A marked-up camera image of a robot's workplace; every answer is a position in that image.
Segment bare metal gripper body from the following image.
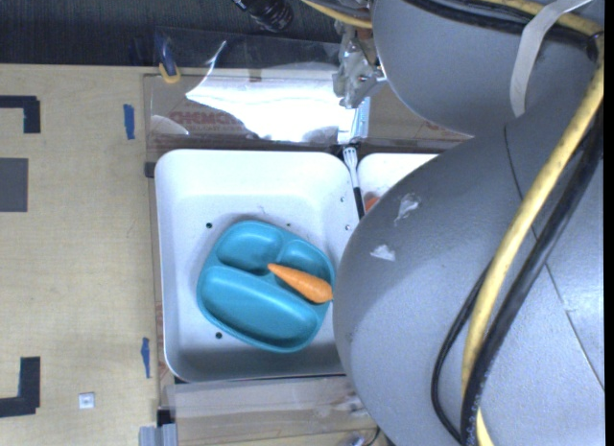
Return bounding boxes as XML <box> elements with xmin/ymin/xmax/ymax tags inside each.
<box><xmin>323</xmin><ymin>0</ymin><xmax>388</xmax><ymax>109</ymax></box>

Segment white plastic tray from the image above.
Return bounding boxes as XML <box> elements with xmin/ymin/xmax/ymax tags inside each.
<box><xmin>357</xmin><ymin>152</ymin><xmax>440</xmax><ymax>218</ymax></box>
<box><xmin>153</xmin><ymin>148</ymin><xmax>362</xmax><ymax>384</ymax></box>

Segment orange carrot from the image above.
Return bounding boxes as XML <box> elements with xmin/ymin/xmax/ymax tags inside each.
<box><xmin>267</xmin><ymin>262</ymin><xmax>335</xmax><ymax>305</ymax></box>

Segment blue divided plate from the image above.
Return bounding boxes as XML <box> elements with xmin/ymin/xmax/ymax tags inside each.
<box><xmin>195</xmin><ymin>220</ymin><xmax>337</xmax><ymax>354</ymax></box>

